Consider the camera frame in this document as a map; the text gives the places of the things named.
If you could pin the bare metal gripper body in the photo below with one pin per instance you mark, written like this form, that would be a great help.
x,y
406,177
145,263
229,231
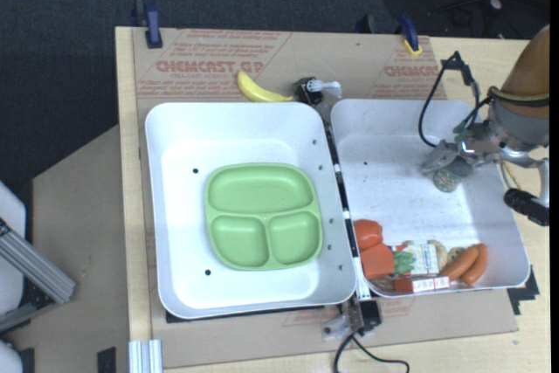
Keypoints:
x,y
481,144

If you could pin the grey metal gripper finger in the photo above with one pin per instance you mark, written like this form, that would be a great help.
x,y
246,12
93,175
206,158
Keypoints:
x,y
463,167
442,156

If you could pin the small green can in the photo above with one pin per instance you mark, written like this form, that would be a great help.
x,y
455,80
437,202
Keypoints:
x,y
446,182

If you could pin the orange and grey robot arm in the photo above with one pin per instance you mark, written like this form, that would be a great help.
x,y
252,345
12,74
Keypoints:
x,y
526,74

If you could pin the white plastic tray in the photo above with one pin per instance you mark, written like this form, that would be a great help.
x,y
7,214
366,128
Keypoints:
x,y
183,205
393,196

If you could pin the beige toy bread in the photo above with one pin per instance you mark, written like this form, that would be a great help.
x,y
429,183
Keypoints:
x,y
440,251

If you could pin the tan biscuit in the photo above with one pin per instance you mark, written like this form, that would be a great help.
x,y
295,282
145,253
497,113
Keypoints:
x,y
456,254

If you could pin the orange sausage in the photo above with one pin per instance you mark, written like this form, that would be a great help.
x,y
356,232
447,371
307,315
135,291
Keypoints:
x,y
478,266
458,265

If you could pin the white carton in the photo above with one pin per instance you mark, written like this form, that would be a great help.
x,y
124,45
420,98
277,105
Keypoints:
x,y
423,259

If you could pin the red-orange toy pepper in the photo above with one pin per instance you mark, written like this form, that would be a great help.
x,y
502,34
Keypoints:
x,y
367,232

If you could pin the thin black and white rod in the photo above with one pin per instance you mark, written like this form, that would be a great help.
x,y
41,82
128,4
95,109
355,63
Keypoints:
x,y
343,201

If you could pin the orange carrot with green top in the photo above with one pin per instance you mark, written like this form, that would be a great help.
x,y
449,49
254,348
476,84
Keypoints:
x,y
376,261

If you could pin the red and white packet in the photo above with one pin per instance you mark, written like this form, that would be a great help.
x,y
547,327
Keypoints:
x,y
419,285

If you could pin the green divided plate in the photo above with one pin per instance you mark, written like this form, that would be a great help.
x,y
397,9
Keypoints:
x,y
262,214

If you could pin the yellow banana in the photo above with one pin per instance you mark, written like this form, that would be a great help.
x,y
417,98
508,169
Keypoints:
x,y
257,92

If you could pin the brown cardboard board red print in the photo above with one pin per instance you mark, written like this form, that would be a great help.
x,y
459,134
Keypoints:
x,y
227,57

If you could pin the black cylinder on white bracket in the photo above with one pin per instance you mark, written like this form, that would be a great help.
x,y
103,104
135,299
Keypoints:
x,y
526,203

